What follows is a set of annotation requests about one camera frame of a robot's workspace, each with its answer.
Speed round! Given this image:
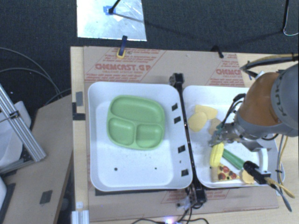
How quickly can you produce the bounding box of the pale yellow crisp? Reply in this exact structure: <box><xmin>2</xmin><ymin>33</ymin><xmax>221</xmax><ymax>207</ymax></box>
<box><xmin>187</xmin><ymin>112</ymin><xmax>208</xmax><ymax>133</ymax></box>
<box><xmin>194</xmin><ymin>104</ymin><xmax>218</xmax><ymax>120</ymax></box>

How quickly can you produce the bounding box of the black cylinder on white bracket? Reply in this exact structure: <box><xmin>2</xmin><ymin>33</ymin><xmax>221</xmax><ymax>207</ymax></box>
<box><xmin>242</xmin><ymin>147</ymin><xmax>272</xmax><ymax>185</ymax></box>

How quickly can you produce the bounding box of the thin black rod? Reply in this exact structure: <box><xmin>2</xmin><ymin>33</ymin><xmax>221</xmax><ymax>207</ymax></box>
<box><xmin>176</xmin><ymin>82</ymin><xmax>201</xmax><ymax>197</ymax></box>

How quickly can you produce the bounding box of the small yellow biscuit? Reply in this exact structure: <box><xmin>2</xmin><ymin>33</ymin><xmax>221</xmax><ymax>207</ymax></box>
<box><xmin>240</xmin><ymin>169</ymin><xmax>256</xmax><ymax>184</ymax></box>

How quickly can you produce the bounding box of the green divided plate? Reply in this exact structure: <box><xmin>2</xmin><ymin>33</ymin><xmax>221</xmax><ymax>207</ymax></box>
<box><xmin>106</xmin><ymin>95</ymin><xmax>166</xmax><ymax>151</ymax></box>

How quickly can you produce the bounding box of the tan crisp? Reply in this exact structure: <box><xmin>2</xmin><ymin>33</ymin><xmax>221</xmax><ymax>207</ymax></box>
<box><xmin>208</xmin><ymin>118</ymin><xmax>222</xmax><ymax>136</ymax></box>

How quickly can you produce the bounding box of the green celery stick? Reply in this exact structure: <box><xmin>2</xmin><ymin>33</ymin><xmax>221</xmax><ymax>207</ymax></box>
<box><xmin>221</xmin><ymin>148</ymin><xmax>246</xmax><ymax>170</ymax></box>

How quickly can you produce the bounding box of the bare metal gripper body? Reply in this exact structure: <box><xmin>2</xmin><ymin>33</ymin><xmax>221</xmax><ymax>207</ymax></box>
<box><xmin>214</xmin><ymin>122</ymin><xmax>246</xmax><ymax>145</ymax></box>

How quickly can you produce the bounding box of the pizza slice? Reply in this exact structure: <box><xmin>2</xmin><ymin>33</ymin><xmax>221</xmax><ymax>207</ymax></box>
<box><xmin>211</xmin><ymin>163</ymin><xmax>241</xmax><ymax>183</ymax></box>

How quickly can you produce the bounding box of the white plastic tray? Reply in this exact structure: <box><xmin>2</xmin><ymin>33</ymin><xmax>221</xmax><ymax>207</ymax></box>
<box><xmin>87</xmin><ymin>81</ymin><xmax>193</xmax><ymax>192</ymax></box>
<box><xmin>182</xmin><ymin>85</ymin><xmax>286</xmax><ymax>189</ymax></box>

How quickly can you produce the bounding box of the brown cardboard board red print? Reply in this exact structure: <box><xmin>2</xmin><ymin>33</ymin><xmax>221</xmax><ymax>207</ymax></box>
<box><xmin>83</xmin><ymin>46</ymin><xmax>280</xmax><ymax>222</ymax></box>

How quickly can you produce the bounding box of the yellow banana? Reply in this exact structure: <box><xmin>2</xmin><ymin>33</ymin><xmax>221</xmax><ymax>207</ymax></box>
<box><xmin>209</xmin><ymin>142</ymin><xmax>225</xmax><ymax>168</ymax></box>

